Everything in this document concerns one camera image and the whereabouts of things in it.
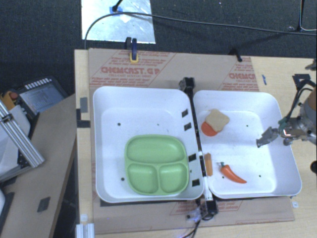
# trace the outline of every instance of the white plastic tray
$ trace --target white plastic tray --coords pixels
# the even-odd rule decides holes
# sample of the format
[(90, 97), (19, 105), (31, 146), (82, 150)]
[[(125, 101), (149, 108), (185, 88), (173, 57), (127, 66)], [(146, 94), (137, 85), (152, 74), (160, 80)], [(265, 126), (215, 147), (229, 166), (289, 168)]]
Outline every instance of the white plastic tray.
[[(230, 118), (216, 136), (200, 138), (203, 153), (211, 153), (213, 175), (208, 178), (212, 193), (220, 198), (250, 198), (296, 195), (302, 182), (290, 146), (282, 138), (261, 148), (256, 139), (282, 118), (277, 101), (267, 93), (199, 91), (194, 96), (199, 128), (211, 109)], [(240, 184), (223, 178), (220, 162), (247, 181)]]
[[(107, 202), (189, 200), (201, 196), (204, 184), (190, 101), (174, 89), (101, 87), (93, 96), (96, 189)], [(191, 128), (184, 130), (186, 124)], [(178, 138), (187, 155), (196, 154), (189, 162), (189, 183), (179, 194), (147, 196), (134, 192), (128, 185), (124, 168), (124, 147), (136, 135), (160, 134)], [(193, 185), (199, 179), (200, 184)]]

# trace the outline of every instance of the toy vegetable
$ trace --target toy vegetable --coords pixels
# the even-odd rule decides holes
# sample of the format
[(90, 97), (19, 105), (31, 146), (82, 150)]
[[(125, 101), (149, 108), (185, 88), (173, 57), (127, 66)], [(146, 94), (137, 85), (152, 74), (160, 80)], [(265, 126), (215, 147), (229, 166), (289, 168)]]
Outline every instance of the toy vegetable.
[(221, 162), (221, 169), (220, 171), (223, 173), (224, 176), (226, 176), (228, 179), (238, 182), (238, 183), (247, 183), (247, 181), (243, 180), (242, 178), (238, 177), (229, 167), (229, 165), (225, 165), (223, 162)]

